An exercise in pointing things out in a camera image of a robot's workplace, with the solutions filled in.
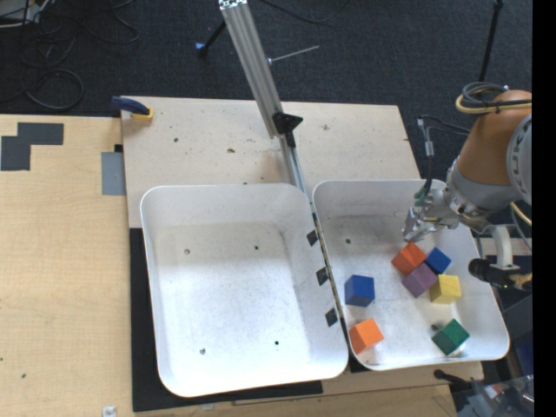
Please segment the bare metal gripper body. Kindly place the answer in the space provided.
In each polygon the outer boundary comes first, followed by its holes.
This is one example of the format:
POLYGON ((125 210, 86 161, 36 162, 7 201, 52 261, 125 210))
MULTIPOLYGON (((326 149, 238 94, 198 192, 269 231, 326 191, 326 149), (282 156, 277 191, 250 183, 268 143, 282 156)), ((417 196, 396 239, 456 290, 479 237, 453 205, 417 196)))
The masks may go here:
POLYGON ((456 228, 460 224, 483 229, 483 208, 475 191, 421 188, 414 194, 411 229, 456 228))

